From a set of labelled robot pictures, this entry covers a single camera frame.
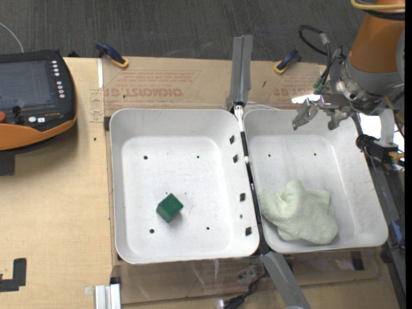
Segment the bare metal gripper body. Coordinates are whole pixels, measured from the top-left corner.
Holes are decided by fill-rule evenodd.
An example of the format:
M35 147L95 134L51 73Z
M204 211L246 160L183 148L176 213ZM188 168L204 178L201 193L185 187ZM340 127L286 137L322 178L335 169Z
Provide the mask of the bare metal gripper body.
M358 82L351 77L338 80L326 80L320 77L316 81L316 102L319 109L360 112L367 115L374 113L383 98L383 82L378 76L361 77Z

